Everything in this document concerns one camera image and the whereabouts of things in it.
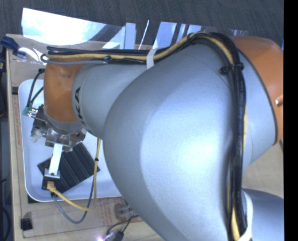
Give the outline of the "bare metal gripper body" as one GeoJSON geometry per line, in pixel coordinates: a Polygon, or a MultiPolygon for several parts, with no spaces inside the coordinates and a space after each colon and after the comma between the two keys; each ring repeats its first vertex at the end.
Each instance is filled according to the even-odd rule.
{"type": "Polygon", "coordinates": [[[40,138],[45,138],[46,146],[53,147],[59,144],[65,152],[70,152],[86,137],[87,131],[79,122],[63,123],[53,120],[44,112],[43,105],[31,109],[30,116],[34,118],[31,130],[31,140],[34,143],[40,138]]]}

